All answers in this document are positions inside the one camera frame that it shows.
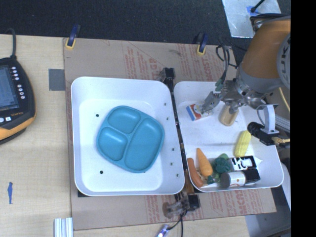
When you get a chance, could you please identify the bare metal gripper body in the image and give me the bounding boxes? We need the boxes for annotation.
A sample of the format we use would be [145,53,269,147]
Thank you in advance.
[219,79,270,110]

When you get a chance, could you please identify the tan toy bread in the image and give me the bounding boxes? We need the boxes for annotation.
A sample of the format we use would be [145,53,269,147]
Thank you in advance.
[218,104,240,127]

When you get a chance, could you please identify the white blue red carton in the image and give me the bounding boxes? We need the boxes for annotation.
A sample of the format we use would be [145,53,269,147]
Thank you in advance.
[185,103,214,121]

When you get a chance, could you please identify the white plastic tray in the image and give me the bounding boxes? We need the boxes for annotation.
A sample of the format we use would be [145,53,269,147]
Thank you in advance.
[70,76,186,197]
[173,80,285,193]

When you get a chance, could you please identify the yellow toy corn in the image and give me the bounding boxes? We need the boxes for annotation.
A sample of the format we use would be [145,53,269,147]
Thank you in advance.
[234,130,252,158]

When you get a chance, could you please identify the thin black rod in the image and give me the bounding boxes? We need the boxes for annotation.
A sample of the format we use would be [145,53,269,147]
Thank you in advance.
[166,79,191,193]

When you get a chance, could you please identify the black and white carton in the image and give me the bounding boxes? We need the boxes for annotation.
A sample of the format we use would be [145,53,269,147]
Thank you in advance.
[229,155,263,171]

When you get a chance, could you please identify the green toy broccoli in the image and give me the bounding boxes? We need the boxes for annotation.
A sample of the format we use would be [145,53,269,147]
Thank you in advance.
[212,156,233,175]

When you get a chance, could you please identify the orange toy carrot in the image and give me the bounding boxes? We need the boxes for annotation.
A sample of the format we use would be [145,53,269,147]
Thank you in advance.
[196,147,214,178]

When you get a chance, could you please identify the white bottle with black cap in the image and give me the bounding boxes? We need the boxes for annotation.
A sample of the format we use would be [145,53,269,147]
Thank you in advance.
[219,168,261,190]

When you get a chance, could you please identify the red toy sausage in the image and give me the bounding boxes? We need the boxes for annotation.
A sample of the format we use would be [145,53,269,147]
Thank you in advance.
[186,157,204,188]

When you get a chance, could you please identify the blue divided plate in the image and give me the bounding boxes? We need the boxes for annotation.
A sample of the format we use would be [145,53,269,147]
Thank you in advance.
[95,105,166,174]

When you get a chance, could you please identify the brown cardboard board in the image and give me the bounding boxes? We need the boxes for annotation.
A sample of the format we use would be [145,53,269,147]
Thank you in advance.
[62,37,277,231]

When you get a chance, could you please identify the black cylinder on white bracket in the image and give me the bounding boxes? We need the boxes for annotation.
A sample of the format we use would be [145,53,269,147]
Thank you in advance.
[247,103,281,146]

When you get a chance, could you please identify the black block with wires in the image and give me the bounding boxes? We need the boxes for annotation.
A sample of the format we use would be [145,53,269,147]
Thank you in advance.
[158,67,176,84]
[187,194,201,211]

